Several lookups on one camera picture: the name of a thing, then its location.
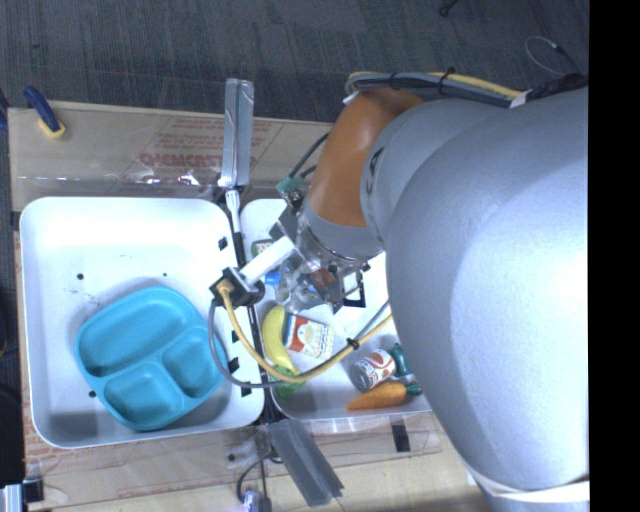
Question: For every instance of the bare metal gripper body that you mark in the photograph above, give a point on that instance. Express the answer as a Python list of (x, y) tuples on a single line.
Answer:
[(320, 277)]

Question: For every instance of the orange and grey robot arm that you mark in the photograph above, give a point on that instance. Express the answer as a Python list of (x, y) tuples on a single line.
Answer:
[(490, 280)]

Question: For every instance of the small blue object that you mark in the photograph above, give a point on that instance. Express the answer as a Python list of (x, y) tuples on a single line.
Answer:
[(272, 278)]

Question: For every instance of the red and white carton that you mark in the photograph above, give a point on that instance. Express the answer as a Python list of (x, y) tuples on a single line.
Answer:
[(310, 337)]

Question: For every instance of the yellow banana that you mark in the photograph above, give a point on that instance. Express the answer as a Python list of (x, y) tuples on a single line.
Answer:
[(274, 332)]

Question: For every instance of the white can with orange print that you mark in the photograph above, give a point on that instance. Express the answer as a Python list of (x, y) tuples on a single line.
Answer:
[(372, 370)]

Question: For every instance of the green toy vegetable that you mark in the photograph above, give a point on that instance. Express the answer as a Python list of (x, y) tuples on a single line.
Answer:
[(288, 387)]

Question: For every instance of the dark green bottle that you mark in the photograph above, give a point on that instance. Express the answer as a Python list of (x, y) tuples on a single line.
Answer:
[(401, 361)]

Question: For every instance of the white plastic tray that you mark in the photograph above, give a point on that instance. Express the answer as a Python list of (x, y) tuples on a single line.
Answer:
[(125, 235), (330, 395)]

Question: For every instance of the orange carrot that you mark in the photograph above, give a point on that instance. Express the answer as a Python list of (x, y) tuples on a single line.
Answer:
[(380, 396)]

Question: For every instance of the blue divided plate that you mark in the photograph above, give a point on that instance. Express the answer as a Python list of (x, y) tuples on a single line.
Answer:
[(145, 350)]

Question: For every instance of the brown cardboard board red print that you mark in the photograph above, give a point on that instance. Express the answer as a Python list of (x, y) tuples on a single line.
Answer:
[(110, 145)]

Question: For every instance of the black cylinder on white bracket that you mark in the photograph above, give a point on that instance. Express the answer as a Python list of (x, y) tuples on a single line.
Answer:
[(260, 265)]

